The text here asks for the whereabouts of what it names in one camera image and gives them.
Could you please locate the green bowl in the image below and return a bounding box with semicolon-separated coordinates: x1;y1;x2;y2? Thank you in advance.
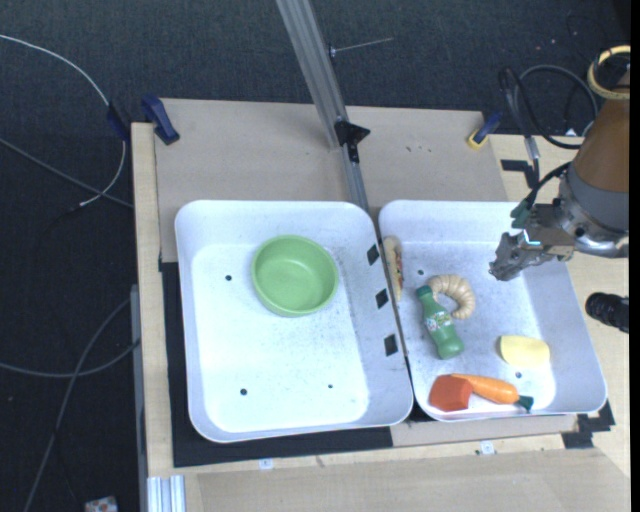
250;234;341;319

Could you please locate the white plastic tray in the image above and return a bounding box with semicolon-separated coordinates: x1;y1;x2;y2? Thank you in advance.
173;199;415;445
377;199;609;423

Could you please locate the black cylinder on white bracket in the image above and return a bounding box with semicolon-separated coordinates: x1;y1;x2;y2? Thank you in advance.
584;291;630;334

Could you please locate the green toy bottle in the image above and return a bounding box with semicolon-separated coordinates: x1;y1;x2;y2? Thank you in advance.
415;284;466;361

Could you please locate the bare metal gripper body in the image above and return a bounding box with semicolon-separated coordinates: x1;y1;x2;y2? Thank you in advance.
518;189;630;262

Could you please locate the brown cardboard board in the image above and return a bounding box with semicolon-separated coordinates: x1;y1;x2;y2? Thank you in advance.
152;97;579;449

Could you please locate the beige toy croissant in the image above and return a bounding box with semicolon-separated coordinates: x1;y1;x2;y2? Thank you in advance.
426;273;478;321

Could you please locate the orange toy carrot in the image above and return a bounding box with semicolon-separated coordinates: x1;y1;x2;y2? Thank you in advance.
450;372;536;414

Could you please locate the orange red toy block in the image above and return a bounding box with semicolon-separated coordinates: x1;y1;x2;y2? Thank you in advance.
427;374;475;414

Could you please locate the yellow toy potato half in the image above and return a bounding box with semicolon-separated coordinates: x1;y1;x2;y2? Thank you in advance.
495;334;552;368

